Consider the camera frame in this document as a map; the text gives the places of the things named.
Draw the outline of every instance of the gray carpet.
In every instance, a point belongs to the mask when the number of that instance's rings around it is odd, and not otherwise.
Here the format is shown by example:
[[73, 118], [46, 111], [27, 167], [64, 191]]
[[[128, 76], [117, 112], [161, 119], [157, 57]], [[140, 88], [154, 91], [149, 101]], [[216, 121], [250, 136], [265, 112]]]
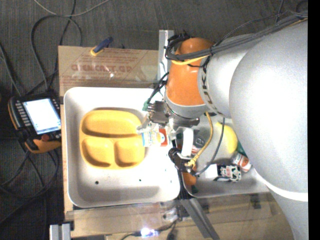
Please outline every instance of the gray carpet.
[[[73, 0], [38, 0], [58, 15], [69, 15], [73, 9]], [[76, 0], [75, 13], [81, 13], [104, 0]], [[308, 8], [305, 0], [284, 0], [283, 9], [296, 10]], [[218, 41], [239, 25], [274, 15], [281, 0], [111, 0], [106, 4], [72, 19], [81, 28], [82, 46], [93, 47], [105, 38], [112, 36], [112, 48], [158, 49], [159, 30], [186, 31], [195, 37]], [[0, 44], [4, 49], [9, 68], [22, 95], [33, 89], [37, 94], [45, 90], [41, 83], [43, 76], [31, 49], [31, 30], [42, 17], [49, 15], [33, 0], [0, 0]], [[248, 25], [237, 35], [253, 33], [274, 23], [269, 19]], [[55, 71], [57, 46], [68, 20], [50, 17], [41, 21], [34, 29], [36, 52], [49, 76]], [[65, 33], [63, 44], [78, 46], [79, 34], [73, 24]], [[59, 92], [59, 76], [55, 75], [52, 88]], [[17, 95], [13, 88], [4, 62], [0, 60], [0, 183], [13, 176], [24, 159], [14, 137], [13, 127], [8, 115], [7, 103], [11, 96]], [[49, 155], [31, 155], [43, 177], [48, 182], [55, 171], [55, 165]], [[29, 160], [19, 176], [8, 185], [12, 191], [22, 194], [34, 193], [41, 188], [35, 170]], [[43, 198], [37, 198], [22, 206], [11, 216], [12, 211], [22, 205], [24, 200], [12, 198], [0, 192], [0, 239], [34, 240], [41, 239], [45, 225], [63, 222], [63, 186], [62, 172]]]

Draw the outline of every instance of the yellow wire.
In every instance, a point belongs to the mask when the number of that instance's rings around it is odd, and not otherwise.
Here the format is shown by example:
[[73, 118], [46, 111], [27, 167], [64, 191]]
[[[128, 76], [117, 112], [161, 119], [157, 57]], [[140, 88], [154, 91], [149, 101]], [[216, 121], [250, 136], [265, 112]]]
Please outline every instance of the yellow wire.
[[198, 57], [198, 58], [192, 58], [192, 59], [188, 59], [188, 60], [185, 60], [185, 61], [179, 61], [179, 60], [171, 60], [173, 64], [177, 64], [177, 65], [187, 65], [187, 64], [190, 64], [190, 63], [193, 63], [193, 62], [196, 62], [198, 60], [201, 60], [203, 58], [206, 58], [208, 57], [209, 55], [206, 55], [206, 56], [202, 56], [202, 57]]
[[198, 160], [198, 158], [200, 157], [200, 155], [202, 154], [202, 152], [207, 148], [207, 146], [209, 145], [212, 136], [214, 135], [214, 126], [212, 124], [211, 118], [209, 113], [206, 111], [205, 112], [206, 118], [208, 118], [209, 124], [210, 124], [210, 137], [208, 139], [208, 141], [204, 144], [204, 146], [199, 150], [199, 152], [188, 162], [186, 163], [187, 167], [193, 168], [196, 164], [196, 161]]

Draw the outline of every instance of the green object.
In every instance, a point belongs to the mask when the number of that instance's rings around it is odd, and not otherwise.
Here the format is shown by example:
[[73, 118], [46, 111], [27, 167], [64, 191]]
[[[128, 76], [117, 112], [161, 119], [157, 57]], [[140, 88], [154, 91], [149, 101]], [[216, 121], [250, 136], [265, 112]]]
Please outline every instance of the green object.
[[242, 154], [242, 155], [247, 156], [247, 155], [246, 155], [246, 152], [245, 152], [244, 148], [242, 147], [242, 145], [241, 145], [241, 143], [240, 143], [239, 140], [238, 140], [238, 145], [237, 145], [237, 147], [236, 147], [236, 151], [237, 151], [238, 153]]
[[199, 192], [199, 190], [197, 189], [197, 187], [195, 186], [195, 185], [192, 185], [191, 186], [191, 193], [192, 194], [196, 194], [196, 193], [198, 193]]
[[148, 101], [144, 102], [142, 111], [148, 111], [148, 106], [149, 106], [149, 102]]

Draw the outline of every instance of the black cable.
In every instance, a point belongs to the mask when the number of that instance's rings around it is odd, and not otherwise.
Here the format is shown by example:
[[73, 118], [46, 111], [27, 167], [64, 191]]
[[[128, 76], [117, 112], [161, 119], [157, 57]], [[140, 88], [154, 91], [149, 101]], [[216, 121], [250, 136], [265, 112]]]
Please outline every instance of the black cable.
[[[55, 70], [52, 74], [50, 74], [49, 76], [46, 77], [46, 80], [48, 81], [49, 78], [53, 77], [59, 70]], [[30, 95], [32, 94], [37, 88], [39, 88], [45, 81], [42, 80], [41, 82], [39, 82], [36, 86], [34, 86], [31, 90], [29, 90], [25, 95]]]
[[[284, 6], [284, 2], [285, 2], [285, 0], [281, 0], [280, 6], [279, 6], [279, 9], [278, 9], [278, 13], [277, 13], [278, 15], [280, 14], [280, 12], [281, 12], [281, 10], [282, 10], [282, 7]], [[277, 16], [277, 17], [275, 18], [275, 23], [277, 23], [278, 20], [279, 20], [279, 16]]]
[[44, 185], [44, 187], [40, 190], [38, 190], [35, 194], [32, 195], [20, 195], [14, 192], [11, 192], [10, 190], [6, 189], [5, 187], [3, 187], [2, 185], [0, 185], [0, 191], [2, 191], [3, 193], [13, 197], [13, 198], [17, 198], [17, 199], [21, 199], [21, 200], [28, 200], [28, 199], [34, 199], [37, 197], [40, 197], [42, 195], [44, 195], [50, 188], [51, 184], [53, 183], [54, 179], [56, 178], [57, 174], [58, 174], [58, 170], [59, 170], [59, 156], [58, 154], [56, 154], [57, 157], [57, 161], [56, 161], [56, 166], [55, 166], [55, 171], [53, 176], [50, 178], [50, 180]]
[[[38, 180], [41, 183], [42, 188], [45, 186], [44, 181], [40, 175], [40, 172], [38, 168], [36, 167], [35, 163], [32, 161], [31, 157], [28, 156], [28, 160], [30, 161], [33, 170], [35, 171], [35, 174], [37, 175]], [[42, 239], [44, 240], [46, 238], [46, 233], [47, 233], [47, 224], [48, 224], [48, 206], [47, 206], [47, 199], [46, 196], [43, 196], [43, 212], [44, 212], [44, 220], [43, 220], [43, 233], [42, 233]]]
[[48, 85], [48, 81], [47, 81], [47, 77], [46, 77], [46, 74], [45, 74], [45, 70], [44, 70], [44, 66], [42, 65], [40, 59], [39, 59], [39, 56], [36, 52], [36, 48], [35, 48], [35, 44], [34, 44], [34, 34], [35, 34], [35, 30], [37, 28], [37, 26], [44, 20], [46, 19], [49, 19], [49, 18], [61, 18], [61, 19], [66, 19], [68, 20], [69, 22], [73, 23], [76, 28], [78, 29], [78, 32], [79, 32], [79, 36], [80, 36], [80, 43], [82, 43], [82, 32], [81, 32], [81, 29], [79, 27], [79, 25], [71, 18], [68, 18], [68, 17], [63, 17], [63, 16], [58, 16], [58, 15], [47, 15], [47, 16], [44, 16], [42, 18], [40, 18], [32, 27], [32, 30], [31, 30], [31, 33], [30, 33], [30, 40], [31, 40], [31, 50], [33, 52], [33, 55], [35, 57], [35, 60], [40, 68], [40, 72], [43, 76], [43, 83], [45, 85], [45, 89], [48, 90], [49, 89], [49, 85]]
[[153, 92], [151, 93], [150, 97], [146, 100], [145, 103], [149, 104], [152, 98], [166, 85], [166, 81], [164, 81], [165, 77], [169, 74], [169, 72], [165, 73], [158, 81], [156, 86], [153, 89]]
[[192, 65], [192, 64], [187, 64], [189, 67], [192, 67], [192, 68], [204, 68], [208, 65], [210, 59], [211, 59], [212, 55], [209, 55], [206, 60], [204, 61], [204, 63], [202, 65], [199, 65], [199, 66], [195, 66], [195, 65]]
[[[76, 1], [77, 1], [77, 0], [73, 0], [73, 6], [72, 6], [72, 11], [71, 11], [70, 15], [73, 15], [74, 12], [75, 12], [75, 9], [76, 9]], [[65, 36], [67, 30], [68, 30], [69, 24], [70, 24], [70, 21], [68, 21], [68, 22], [66, 23], [65, 27], [64, 27], [63, 33], [62, 33], [61, 38], [60, 38], [59, 46], [61, 46], [61, 45], [63, 44], [63, 39], [64, 39], [64, 36]], [[58, 72], [58, 55], [55, 57], [55, 63], [54, 63], [54, 70], [53, 70], [53, 72], [54, 72], [54, 74], [53, 74], [52, 77], [51, 77], [51, 81], [50, 81], [50, 83], [49, 83], [49, 87], [48, 87], [48, 88], [51, 87], [51, 85], [52, 85], [52, 83], [53, 83], [53, 81], [54, 81], [55, 75], [56, 75], [55, 73]]]
[[25, 165], [27, 159], [29, 158], [29, 155], [30, 155], [30, 151], [29, 152], [27, 151], [24, 155], [24, 159], [23, 159], [22, 163], [19, 165], [18, 169], [15, 171], [15, 174], [11, 178], [6, 180], [5, 182], [2, 182], [0, 184], [1, 187], [4, 187], [5, 185], [7, 185], [7, 184], [11, 183], [13, 180], [15, 180], [15, 178], [21, 173], [23, 166]]
[[290, 16], [280, 20], [276, 24], [269, 26], [259, 32], [243, 36], [241, 38], [230, 41], [228, 43], [221, 43], [220, 45], [217, 45], [217, 46], [213, 45], [212, 47], [210, 47], [208, 49], [203, 49], [200, 51], [190, 52], [190, 53], [186, 53], [186, 54], [172, 53], [173, 47], [169, 43], [168, 46], [165, 47], [165, 57], [168, 60], [185, 61], [185, 60], [189, 60], [189, 59], [196, 59], [196, 58], [200, 58], [200, 57], [204, 57], [204, 56], [208, 56], [208, 55], [213, 55], [213, 54], [231, 49], [233, 47], [246, 44], [246, 43], [251, 42], [253, 40], [262, 38], [266, 35], [275, 33], [285, 27], [288, 27], [288, 26], [298, 22], [299, 20], [300, 19], [299, 19], [298, 15], [293, 14], [293, 15], [290, 15]]
[[[56, 170], [55, 170], [54, 175], [53, 175], [53, 177], [55, 177], [57, 175], [57, 172], [58, 172], [57, 169], [59, 169], [60, 158], [59, 158], [59, 154], [57, 153], [57, 151], [56, 150], [53, 150], [53, 151], [54, 151], [54, 154], [55, 154], [56, 160], [57, 160], [57, 161], [54, 161], [53, 157], [51, 156], [51, 159], [56, 163]], [[31, 198], [22, 198], [22, 199], [25, 199], [24, 202], [21, 205], [19, 205], [17, 208], [15, 208], [14, 210], [12, 210], [6, 217], [4, 217], [2, 220], [0, 220], [0, 225], [2, 223], [4, 223], [7, 219], [9, 219], [17, 211], [19, 211], [22, 207], [34, 202], [39, 197], [41, 197], [43, 194], [45, 194], [49, 190], [49, 188], [47, 188], [47, 187], [48, 187], [48, 185], [51, 184], [53, 177], [49, 180], [49, 182], [47, 184], [45, 184], [42, 187], [42, 189], [40, 191], [37, 192], [39, 194], [35, 194]]]
[[[169, 229], [171, 229], [172, 227], [175, 227], [176, 226], [176, 223], [177, 223], [177, 220], [178, 219], [176, 219], [174, 222], [172, 222], [169, 226], [161, 226], [161, 227], [159, 227], [158, 229], [155, 229], [154, 231], [155, 232], [158, 232], [158, 233], [161, 233], [161, 232], [163, 232], [163, 231], [167, 231], [167, 230], [169, 230]], [[124, 240], [124, 239], [126, 239], [126, 238], [128, 238], [128, 237], [141, 237], [141, 232], [140, 231], [136, 231], [136, 232], [133, 232], [133, 233], [129, 233], [129, 234], [126, 234], [124, 237], [122, 237], [120, 240]]]
[[[283, 12], [281, 14], [277, 14], [278, 16], [284, 15], [286, 12]], [[269, 15], [263, 18], [258, 18], [258, 19], [254, 19], [254, 20], [250, 20], [247, 21], [246, 23], [236, 27], [235, 29], [233, 29], [232, 31], [230, 31], [229, 33], [227, 33], [223, 38], [221, 38], [217, 43], [215, 43], [213, 46], [218, 46], [220, 45], [225, 39], [227, 39], [228, 37], [230, 37], [231, 35], [233, 35], [234, 33], [236, 33], [237, 31], [239, 31], [240, 29], [246, 27], [247, 25], [250, 25], [252, 23], [257, 23], [257, 22], [261, 22], [264, 20], [268, 20], [268, 19], [272, 19], [274, 17], [276, 17], [277, 15]]]
[[131, 236], [133, 236], [133, 237], [135, 237], [135, 235], [133, 234], [133, 233], [131, 233], [131, 234], [126, 234], [124, 237], [122, 237], [120, 240], [124, 240], [124, 239], [126, 239], [126, 238], [128, 238], [128, 237], [131, 237]]
[[0, 43], [0, 52], [1, 52], [0, 60], [4, 62], [4, 65], [5, 65], [6, 71], [7, 71], [8, 75], [9, 75], [9, 78], [11, 80], [11, 83], [12, 83], [13, 87], [15, 88], [16, 92], [18, 93], [18, 95], [21, 96], [20, 91], [19, 91], [19, 89], [18, 89], [18, 87], [16, 85], [16, 82], [15, 82], [15, 80], [14, 80], [12, 74], [11, 74], [11, 70], [10, 70], [6, 55], [5, 55], [5, 50], [4, 50], [4, 48], [3, 48], [1, 43]]
[[173, 231], [174, 231], [175, 228], [176, 228], [176, 225], [177, 225], [177, 220], [175, 220], [175, 221], [173, 222], [173, 227], [171, 228], [170, 232], [169, 232], [168, 235], [166, 236], [166, 240], [174, 239], [172, 236], [173, 236]]
[[308, 9], [301, 8], [301, 7], [303, 7], [304, 4], [308, 4], [308, 0], [302, 0], [302, 1], [300, 1], [300, 2], [296, 5], [296, 7], [295, 7], [295, 13], [300, 14], [300, 13], [302, 13], [303, 11], [306, 11], [306, 10], [308, 11]]

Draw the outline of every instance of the yellow object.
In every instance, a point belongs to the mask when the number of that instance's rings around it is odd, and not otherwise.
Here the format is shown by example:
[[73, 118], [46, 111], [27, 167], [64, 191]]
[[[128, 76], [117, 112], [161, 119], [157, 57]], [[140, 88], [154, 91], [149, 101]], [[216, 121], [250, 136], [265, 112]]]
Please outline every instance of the yellow object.
[[137, 134], [139, 118], [127, 111], [93, 110], [80, 122], [81, 156], [90, 166], [126, 169], [145, 158], [142, 137]]
[[187, 59], [185, 61], [171, 60], [171, 62], [174, 64], [177, 64], [177, 65], [188, 65], [188, 64], [191, 64], [191, 63], [196, 62], [198, 60], [202, 60], [203, 58], [206, 58], [206, 57], [208, 57], [208, 55], [198, 57], [198, 58]]
[[212, 121], [210, 118], [209, 113], [206, 111], [205, 112], [206, 118], [208, 118], [209, 124], [210, 124], [210, 136], [208, 141], [204, 144], [204, 146], [199, 150], [199, 152], [194, 156], [194, 158], [192, 158], [188, 163], [186, 163], [187, 167], [191, 167], [193, 168], [196, 165], [196, 161], [198, 160], [198, 158], [200, 157], [200, 155], [202, 154], [202, 152], [207, 148], [207, 146], [209, 145], [212, 136], [214, 135], [214, 126], [212, 125]]
[[91, 53], [92, 56], [97, 56], [99, 53], [102, 53], [103, 50], [104, 50], [104, 49], [101, 49], [100, 51], [95, 52], [95, 51], [94, 51], [95, 48], [96, 48], [96, 46], [93, 47], [93, 48], [90, 50], [90, 53]]
[[[215, 126], [216, 126], [216, 134], [220, 135], [222, 131], [222, 124], [217, 122]], [[237, 135], [235, 131], [228, 125], [224, 125], [222, 141], [224, 142], [224, 145], [229, 154], [232, 154], [237, 150], [237, 146], [238, 146]]]

